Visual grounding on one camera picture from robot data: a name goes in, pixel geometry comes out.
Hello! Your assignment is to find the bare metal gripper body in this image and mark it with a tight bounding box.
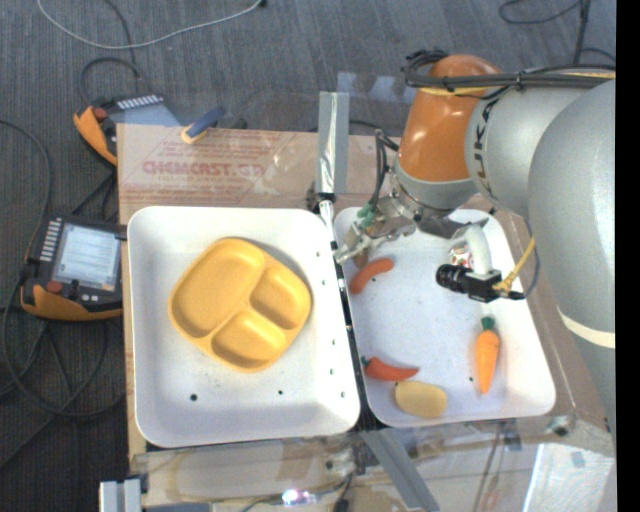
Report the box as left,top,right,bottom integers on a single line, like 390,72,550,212
363,191,427,241

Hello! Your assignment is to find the orange sausage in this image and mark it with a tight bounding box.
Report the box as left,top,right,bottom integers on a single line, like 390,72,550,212
348,257,396,296

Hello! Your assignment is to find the small white printed can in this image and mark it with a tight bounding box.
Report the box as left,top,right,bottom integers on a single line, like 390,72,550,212
448,242,474,270

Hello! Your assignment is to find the white plastic tray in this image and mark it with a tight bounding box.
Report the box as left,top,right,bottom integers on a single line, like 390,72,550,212
126,205,362,449
333,206,558,430

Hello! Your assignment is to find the yellow divided plate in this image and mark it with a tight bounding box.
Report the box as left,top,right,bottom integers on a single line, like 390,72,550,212
167,237,314,374

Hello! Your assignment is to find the red chili pepper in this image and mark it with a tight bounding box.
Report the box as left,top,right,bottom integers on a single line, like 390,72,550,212
360,355,421,383

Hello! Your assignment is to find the brown cardboard board, red print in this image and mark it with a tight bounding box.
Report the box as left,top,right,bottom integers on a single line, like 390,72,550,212
115,123,617,507

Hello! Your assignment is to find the orange carrot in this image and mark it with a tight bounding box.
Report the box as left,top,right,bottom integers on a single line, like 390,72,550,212
474,315,502,396

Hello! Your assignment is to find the yellow potato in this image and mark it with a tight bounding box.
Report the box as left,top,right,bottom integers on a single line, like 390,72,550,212
393,380,449,420

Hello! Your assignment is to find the black cylinder on white bracket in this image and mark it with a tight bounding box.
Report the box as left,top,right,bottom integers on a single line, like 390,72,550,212
435,224,503,304

